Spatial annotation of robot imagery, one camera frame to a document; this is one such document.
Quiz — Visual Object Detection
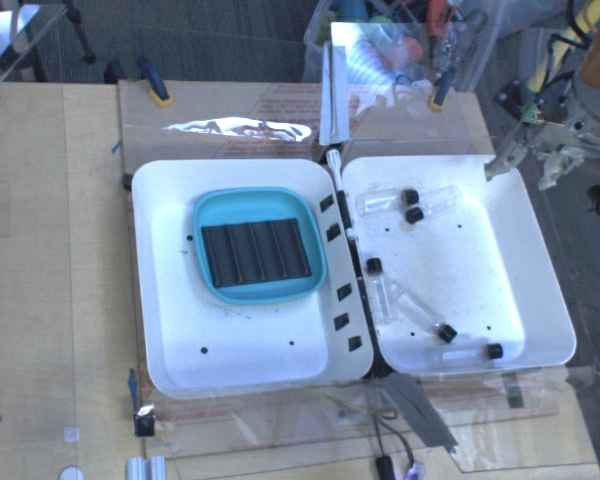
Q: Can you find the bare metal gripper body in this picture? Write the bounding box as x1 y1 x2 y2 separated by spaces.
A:
521 113 600 163

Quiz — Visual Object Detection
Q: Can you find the clear bottle with black cap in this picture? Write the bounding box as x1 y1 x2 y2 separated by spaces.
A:
365 257 399 326
404 185 464 226
428 342 505 368
393 291 459 345
354 187 421 218

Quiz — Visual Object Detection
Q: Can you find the white plastic tray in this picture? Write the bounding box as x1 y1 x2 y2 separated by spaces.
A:
338 154 578 377
130 157 375 401

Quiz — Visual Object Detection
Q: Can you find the clear plastic storage bin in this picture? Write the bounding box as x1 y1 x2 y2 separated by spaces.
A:
302 0 512 94

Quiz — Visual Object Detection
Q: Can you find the black ribbed rack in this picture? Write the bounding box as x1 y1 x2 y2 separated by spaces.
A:
200 217 313 290

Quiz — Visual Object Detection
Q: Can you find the blue plate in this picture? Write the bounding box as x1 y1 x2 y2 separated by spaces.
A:
192 186 328 305

